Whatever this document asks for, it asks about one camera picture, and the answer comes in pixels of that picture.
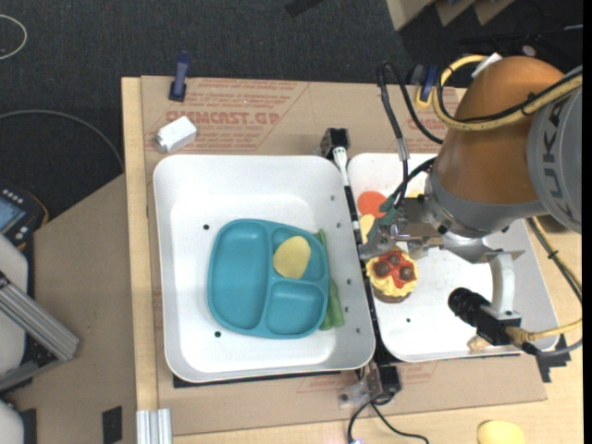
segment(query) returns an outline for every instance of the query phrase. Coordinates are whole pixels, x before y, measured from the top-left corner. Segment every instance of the teal divided dish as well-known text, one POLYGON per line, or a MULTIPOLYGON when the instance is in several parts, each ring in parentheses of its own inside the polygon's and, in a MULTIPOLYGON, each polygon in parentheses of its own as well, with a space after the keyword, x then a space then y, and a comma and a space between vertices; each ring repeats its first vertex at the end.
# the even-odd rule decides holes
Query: teal divided dish
POLYGON ((226 224, 210 256, 207 299, 223 326, 273 339, 305 337, 321 325, 328 301, 327 252, 300 228, 257 219, 226 224), (311 258, 300 279, 282 277, 273 254, 287 239, 301 236, 311 258))

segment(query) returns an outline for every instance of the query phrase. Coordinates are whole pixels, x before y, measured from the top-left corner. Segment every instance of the blue clip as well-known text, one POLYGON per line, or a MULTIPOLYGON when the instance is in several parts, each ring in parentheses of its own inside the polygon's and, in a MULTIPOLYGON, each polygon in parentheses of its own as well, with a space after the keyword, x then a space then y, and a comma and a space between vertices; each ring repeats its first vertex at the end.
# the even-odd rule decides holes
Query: blue clip
POLYGON ((175 70, 175 80, 170 84, 170 91, 168 98, 176 102, 183 102, 185 100, 185 91, 187 90, 187 84, 185 78, 187 77, 187 71, 189 70, 189 53, 187 51, 181 51, 177 56, 177 68, 175 70))

